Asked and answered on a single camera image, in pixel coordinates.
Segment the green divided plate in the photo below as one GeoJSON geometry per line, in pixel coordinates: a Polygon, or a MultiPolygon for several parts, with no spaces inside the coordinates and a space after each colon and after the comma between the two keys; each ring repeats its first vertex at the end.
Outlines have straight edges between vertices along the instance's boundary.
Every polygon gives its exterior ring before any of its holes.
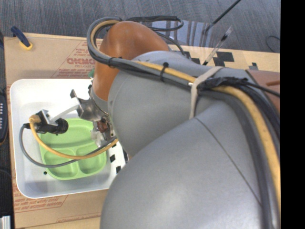
{"type": "MultiPolygon", "coordinates": [[[[68,155],[86,155],[97,148],[91,140],[90,131],[92,122],[79,118],[66,119],[69,124],[64,134],[40,134],[41,140],[51,148],[68,155]]],[[[57,156],[40,146],[41,157],[44,164],[55,165],[70,161],[70,159],[57,156]]],[[[106,165],[106,152],[92,158],[81,159],[77,162],[57,168],[47,168],[47,172],[59,180],[70,180],[88,177],[100,172],[106,165]]]]}

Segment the cardboard sheet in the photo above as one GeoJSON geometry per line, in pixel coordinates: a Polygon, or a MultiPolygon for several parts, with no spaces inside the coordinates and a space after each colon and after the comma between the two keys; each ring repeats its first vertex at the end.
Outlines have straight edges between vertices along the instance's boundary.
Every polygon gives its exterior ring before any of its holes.
{"type": "MultiPolygon", "coordinates": [[[[26,33],[26,36],[33,44],[30,51],[23,49],[17,38],[4,39],[7,96],[10,95],[10,86],[19,79],[83,79],[88,78],[88,73],[94,68],[95,61],[88,53],[85,38],[32,33],[26,33]]],[[[213,50],[191,46],[184,46],[183,49],[189,52],[195,62],[201,64],[213,50]]],[[[208,65],[219,64],[239,69],[280,72],[280,54],[220,49],[208,65]]],[[[14,179],[15,164],[11,133],[10,130],[16,228],[99,228],[106,190],[41,199],[26,198],[18,191],[14,179]]]]}

